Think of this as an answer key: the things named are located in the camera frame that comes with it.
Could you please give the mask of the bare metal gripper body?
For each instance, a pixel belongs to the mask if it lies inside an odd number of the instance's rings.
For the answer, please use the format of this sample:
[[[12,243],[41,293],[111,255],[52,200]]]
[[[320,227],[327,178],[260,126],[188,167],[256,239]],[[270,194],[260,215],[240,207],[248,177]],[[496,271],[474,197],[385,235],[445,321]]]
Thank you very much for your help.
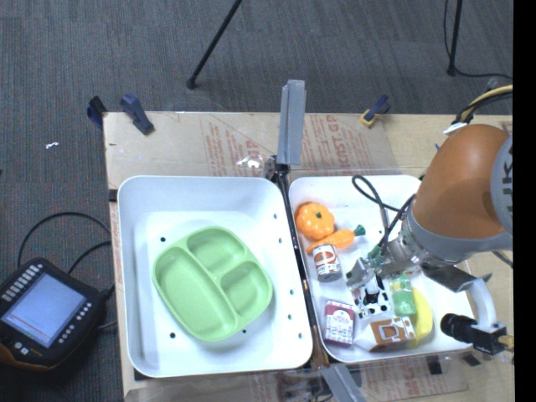
[[[368,253],[368,261],[378,276],[399,274],[420,265],[421,248],[406,226],[391,241],[383,241]]]

